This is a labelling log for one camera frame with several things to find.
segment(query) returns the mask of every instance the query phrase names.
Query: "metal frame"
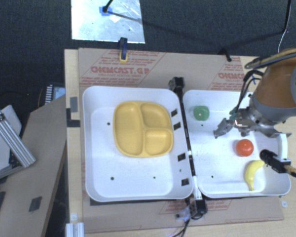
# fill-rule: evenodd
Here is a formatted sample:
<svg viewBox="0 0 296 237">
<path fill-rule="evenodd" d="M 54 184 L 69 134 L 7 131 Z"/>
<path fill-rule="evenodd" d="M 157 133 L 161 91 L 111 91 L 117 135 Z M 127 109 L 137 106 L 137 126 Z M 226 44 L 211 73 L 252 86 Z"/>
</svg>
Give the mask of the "metal frame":
<svg viewBox="0 0 296 237">
<path fill-rule="evenodd" d="M 15 157 L 20 162 L 21 166 L 13 168 L 12 165 L 2 169 L 0 171 L 0 178 L 7 176 L 11 173 L 16 172 L 21 168 L 25 168 L 33 164 L 36 159 L 30 153 L 30 151 L 25 147 L 21 138 L 16 134 L 16 132 L 12 129 L 11 125 L 7 121 L 6 117 L 0 110 L 0 136 L 6 142 L 6 144 L 10 147 L 11 151 L 15 155 Z"/>
</svg>

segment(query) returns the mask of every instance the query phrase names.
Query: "wooden board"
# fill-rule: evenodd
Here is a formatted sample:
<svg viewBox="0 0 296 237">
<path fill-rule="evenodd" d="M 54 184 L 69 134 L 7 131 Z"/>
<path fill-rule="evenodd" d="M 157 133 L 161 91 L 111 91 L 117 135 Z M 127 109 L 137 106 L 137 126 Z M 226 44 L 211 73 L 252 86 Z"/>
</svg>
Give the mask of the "wooden board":
<svg viewBox="0 0 296 237">
<path fill-rule="evenodd" d="M 0 237 L 45 236 L 65 159 L 65 97 L 31 113 L 22 141 L 37 160 L 0 184 L 0 192 L 6 192 Z M 39 197 L 39 209 L 29 212 L 32 199 Z"/>
</svg>

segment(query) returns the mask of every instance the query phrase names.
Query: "metal sheet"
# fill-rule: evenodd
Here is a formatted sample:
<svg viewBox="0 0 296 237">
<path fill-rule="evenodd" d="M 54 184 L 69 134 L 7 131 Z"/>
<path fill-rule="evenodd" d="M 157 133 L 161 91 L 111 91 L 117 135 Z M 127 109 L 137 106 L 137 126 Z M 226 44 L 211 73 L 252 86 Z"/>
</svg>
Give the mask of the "metal sheet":
<svg viewBox="0 0 296 237">
<path fill-rule="evenodd" d="M 72 0 L 72 38 L 145 43 L 139 0 L 114 0 L 108 13 L 102 7 L 109 0 Z"/>
</svg>

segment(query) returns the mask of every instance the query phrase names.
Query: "green ball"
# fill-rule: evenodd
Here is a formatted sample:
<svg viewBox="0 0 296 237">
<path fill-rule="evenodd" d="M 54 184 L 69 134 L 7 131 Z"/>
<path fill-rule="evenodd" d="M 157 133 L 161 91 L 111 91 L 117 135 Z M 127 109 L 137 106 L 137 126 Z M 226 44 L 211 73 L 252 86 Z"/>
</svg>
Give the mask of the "green ball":
<svg viewBox="0 0 296 237">
<path fill-rule="evenodd" d="M 209 117 L 209 109 L 207 106 L 195 106 L 194 117 L 199 121 L 205 121 Z"/>
</svg>

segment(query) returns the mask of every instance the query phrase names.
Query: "cardboard sheet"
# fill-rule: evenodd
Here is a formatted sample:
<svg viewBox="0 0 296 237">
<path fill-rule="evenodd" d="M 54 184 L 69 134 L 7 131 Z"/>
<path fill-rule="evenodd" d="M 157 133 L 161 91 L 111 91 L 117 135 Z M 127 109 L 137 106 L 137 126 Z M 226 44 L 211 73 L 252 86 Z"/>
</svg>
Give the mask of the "cardboard sheet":
<svg viewBox="0 0 296 237">
<path fill-rule="evenodd" d="M 118 51 L 79 49 L 79 98 L 93 85 L 166 88 L 173 77 L 184 77 L 184 91 L 190 89 L 240 91 L 244 76 L 241 59 L 232 56 L 128 51 L 127 63 L 120 63 Z M 83 112 L 81 118 L 81 169 L 83 222 L 86 233 L 168 228 L 183 226 L 175 214 L 186 207 L 184 200 L 98 203 L 85 191 Z M 220 199 L 207 202 L 208 213 L 191 225 L 282 220 L 278 197 Z"/>
<path fill-rule="evenodd" d="M 129 43 L 145 43 L 139 0 L 114 0 L 103 13 L 109 0 L 71 0 L 72 38 Z"/>
</svg>

